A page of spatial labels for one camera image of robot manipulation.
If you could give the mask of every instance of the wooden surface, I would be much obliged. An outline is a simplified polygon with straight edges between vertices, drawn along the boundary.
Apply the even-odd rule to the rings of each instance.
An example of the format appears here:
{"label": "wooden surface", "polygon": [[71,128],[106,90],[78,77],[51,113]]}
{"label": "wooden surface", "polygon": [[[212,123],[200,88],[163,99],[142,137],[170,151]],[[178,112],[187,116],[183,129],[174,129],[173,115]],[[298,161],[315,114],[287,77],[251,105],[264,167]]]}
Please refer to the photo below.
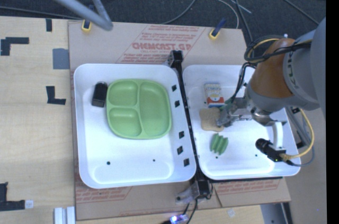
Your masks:
{"label": "wooden surface", "polygon": [[[0,56],[0,183],[7,200],[33,200],[34,208],[0,212],[1,224],[53,223],[53,209],[74,206],[74,163],[69,70],[53,69],[52,50],[68,49],[67,21],[0,17],[0,38],[29,37]],[[55,86],[65,105],[47,104],[46,86]],[[169,214],[124,217],[90,223],[154,223]],[[199,210],[190,223],[263,223],[259,205]]]}

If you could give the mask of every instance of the small box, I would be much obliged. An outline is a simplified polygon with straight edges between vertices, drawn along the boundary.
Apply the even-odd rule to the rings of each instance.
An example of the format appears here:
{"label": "small box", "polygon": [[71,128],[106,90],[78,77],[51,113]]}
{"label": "small box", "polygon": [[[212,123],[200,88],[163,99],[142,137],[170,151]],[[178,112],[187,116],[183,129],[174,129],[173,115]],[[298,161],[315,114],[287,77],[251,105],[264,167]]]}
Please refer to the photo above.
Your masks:
{"label": "small box", "polygon": [[224,105],[225,100],[221,94],[220,84],[205,84],[204,89],[208,107],[220,107]]}

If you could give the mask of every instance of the white tray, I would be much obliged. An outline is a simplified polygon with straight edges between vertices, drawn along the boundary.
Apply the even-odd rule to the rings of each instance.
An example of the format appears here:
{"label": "white tray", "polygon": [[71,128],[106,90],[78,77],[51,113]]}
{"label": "white tray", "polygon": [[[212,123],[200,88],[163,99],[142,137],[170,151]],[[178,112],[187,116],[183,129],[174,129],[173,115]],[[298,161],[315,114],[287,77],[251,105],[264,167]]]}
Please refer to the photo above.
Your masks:
{"label": "white tray", "polygon": [[[213,180],[295,175],[299,172],[300,167],[290,166],[283,162],[274,163],[255,147],[255,142],[258,138],[273,140],[273,131],[270,127],[261,126],[253,120],[237,121],[231,127],[224,128],[220,135],[227,137],[229,140],[226,151],[221,155],[210,151],[209,145],[215,132],[202,130],[199,117],[200,109],[207,108],[204,84],[220,83],[222,95],[226,100],[235,91],[240,67],[192,65],[185,68],[183,72],[195,145],[202,172]],[[252,73],[252,68],[246,69],[245,82],[249,81]],[[244,90],[241,89],[237,97],[243,95]],[[284,109],[275,112],[271,117],[288,121]],[[283,145],[287,149],[287,153],[297,154],[297,147],[289,123],[283,126],[283,133]],[[296,164],[300,164],[300,158],[295,158],[293,161]]]}
{"label": "white tray", "polygon": [[[172,111],[170,132],[158,139],[132,140],[109,128],[106,108],[91,105],[98,82],[148,79],[162,84]],[[134,186],[190,180],[196,171],[185,110],[175,71],[164,65],[83,64],[74,72],[79,172],[89,187]]]}

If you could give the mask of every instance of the cardboard sheet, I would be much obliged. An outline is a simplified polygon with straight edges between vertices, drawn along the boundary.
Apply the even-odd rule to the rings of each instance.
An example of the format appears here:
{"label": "cardboard sheet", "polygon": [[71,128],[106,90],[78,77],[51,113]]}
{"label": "cardboard sheet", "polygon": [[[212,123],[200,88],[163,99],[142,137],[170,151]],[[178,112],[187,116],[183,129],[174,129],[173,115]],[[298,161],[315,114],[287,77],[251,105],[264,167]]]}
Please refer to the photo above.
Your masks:
{"label": "cardboard sheet", "polygon": [[[193,64],[241,65],[246,48],[242,31],[222,29],[219,37],[211,40],[208,37],[211,29],[197,26],[114,23],[112,31],[107,32],[92,26],[91,31],[85,33],[81,30],[81,22],[69,22],[77,220],[182,212],[185,204],[176,204],[175,196],[187,189],[190,183],[100,190],[86,186],[78,172],[74,70],[85,63],[166,64],[171,50],[183,51],[183,68]],[[211,200],[200,203],[198,210],[290,200],[283,178],[218,183],[214,185],[214,191]]]}

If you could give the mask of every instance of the green plate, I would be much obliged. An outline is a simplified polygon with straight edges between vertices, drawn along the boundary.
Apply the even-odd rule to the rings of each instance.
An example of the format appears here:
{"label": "green plate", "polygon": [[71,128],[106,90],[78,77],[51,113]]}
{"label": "green plate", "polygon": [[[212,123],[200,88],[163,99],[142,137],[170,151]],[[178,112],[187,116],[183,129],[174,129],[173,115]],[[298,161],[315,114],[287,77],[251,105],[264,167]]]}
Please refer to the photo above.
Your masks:
{"label": "green plate", "polygon": [[111,83],[106,111],[111,130],[123,138],[160,138],[172,126],[167,90],[149,80],[120,79]]}

